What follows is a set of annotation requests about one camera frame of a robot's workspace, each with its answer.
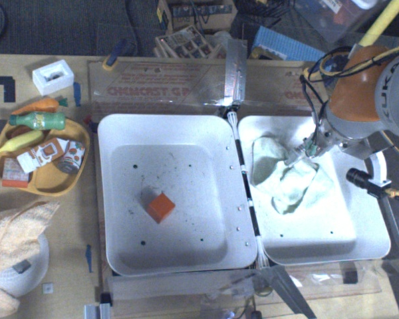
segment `plastic storage bin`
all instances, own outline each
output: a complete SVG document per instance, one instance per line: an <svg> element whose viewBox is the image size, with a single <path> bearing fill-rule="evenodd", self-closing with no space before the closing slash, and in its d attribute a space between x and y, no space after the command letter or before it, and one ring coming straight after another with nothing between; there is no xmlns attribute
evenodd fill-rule
<svg viewBox="0 0 399 319"><path fill-rule="evenodd" d="M295 0L296 10L329 43L353 32L389 0Z"/></svg>

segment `toy carrot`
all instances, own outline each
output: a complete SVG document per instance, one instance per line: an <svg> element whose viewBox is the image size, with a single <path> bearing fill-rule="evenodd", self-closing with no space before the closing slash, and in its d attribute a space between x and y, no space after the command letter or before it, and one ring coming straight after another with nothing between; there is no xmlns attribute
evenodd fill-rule
<svg viewBox="0 0 399 319"><path fill-rule="evenodd" d="M13 111L12 114L22 114L26 112L56 112L59 106L68 106L67 99L62 99L57 101L53 98L43 98L31 104L28 104L16 111Z"/></svg>

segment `soda can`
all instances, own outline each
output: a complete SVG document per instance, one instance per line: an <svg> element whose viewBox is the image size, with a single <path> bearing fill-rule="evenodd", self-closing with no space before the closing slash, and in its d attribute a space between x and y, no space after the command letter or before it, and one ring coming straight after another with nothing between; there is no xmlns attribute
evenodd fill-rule
<svg viewBox="0 0 399 319"><path fill-rule="evenodd" d="M86 148L80 142L70 141L68 150L59 158L57 167L64 173L78 173Z"/></svg>

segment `bottle cap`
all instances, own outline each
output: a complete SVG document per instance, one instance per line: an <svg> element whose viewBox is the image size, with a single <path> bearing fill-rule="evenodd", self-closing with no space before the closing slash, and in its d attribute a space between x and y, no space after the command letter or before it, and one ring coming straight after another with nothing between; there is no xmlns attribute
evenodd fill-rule
<svg viewBox="0 0 399 319"><path fill-rule="evenodd" d="M9 118L9 124L10 124L10 125L16 125L16 117L17 117L16 114L12 114L12 115L10 116L10 118Z"/></svg>

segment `yellow pole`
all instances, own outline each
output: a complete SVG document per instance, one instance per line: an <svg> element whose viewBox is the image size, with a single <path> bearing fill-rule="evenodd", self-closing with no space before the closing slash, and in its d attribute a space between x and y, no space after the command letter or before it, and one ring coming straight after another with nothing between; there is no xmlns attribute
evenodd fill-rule
<svg viewBox="0 0 399 319"><path fill-rule="evenodd" d="M398 13L399 0L391 0L377 20L372 24L371 28L369 28L360 40L359 45L365 47L374 44Z"/></svg>

